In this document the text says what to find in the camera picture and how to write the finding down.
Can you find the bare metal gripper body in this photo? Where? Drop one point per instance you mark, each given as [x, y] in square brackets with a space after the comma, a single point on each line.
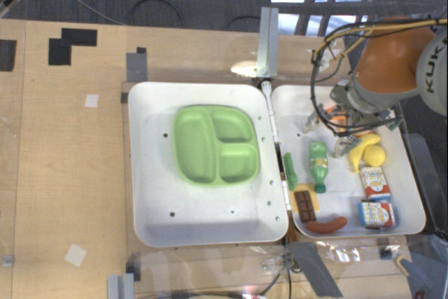
[350, 105]

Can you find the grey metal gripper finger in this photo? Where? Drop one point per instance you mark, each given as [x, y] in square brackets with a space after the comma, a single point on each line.
[342, 147]
[311, 123]

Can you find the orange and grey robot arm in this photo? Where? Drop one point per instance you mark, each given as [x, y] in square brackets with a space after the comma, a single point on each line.
[392, 59]

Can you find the yellow banana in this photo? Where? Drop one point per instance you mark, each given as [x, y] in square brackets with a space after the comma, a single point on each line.
[357, 152]

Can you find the orange carrot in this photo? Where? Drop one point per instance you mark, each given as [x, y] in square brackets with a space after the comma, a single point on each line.
[330, 111]

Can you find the green plastic bottle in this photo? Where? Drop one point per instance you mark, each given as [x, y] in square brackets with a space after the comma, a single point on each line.
[318, 164]

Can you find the yellow lemon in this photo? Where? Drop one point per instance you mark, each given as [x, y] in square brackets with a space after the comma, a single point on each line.
[375, 155]

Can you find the thin black and white rod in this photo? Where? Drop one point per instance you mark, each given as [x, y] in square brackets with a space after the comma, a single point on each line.
[272, 115]

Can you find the red and white carton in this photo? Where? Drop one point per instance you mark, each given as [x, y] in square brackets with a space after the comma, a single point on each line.
[376, 214]
[374, 183]

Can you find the white plastic tray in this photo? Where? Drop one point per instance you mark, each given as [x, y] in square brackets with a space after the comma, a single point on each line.
[196, 213]
[343, 199]

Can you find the green pickle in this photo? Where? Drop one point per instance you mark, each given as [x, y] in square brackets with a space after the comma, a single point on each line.
[290, 173]

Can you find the yellow cheese slice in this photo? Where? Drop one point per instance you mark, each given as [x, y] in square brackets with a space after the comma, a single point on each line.
[315, 199]

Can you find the brown chocolate bar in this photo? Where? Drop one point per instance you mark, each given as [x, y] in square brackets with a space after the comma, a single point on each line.
[305, 207]

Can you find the red-brown sausage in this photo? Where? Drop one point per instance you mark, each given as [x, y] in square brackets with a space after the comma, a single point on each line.
[325, 225]

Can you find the green divided plate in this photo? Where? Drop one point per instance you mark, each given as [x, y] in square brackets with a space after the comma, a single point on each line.
[196, 147]

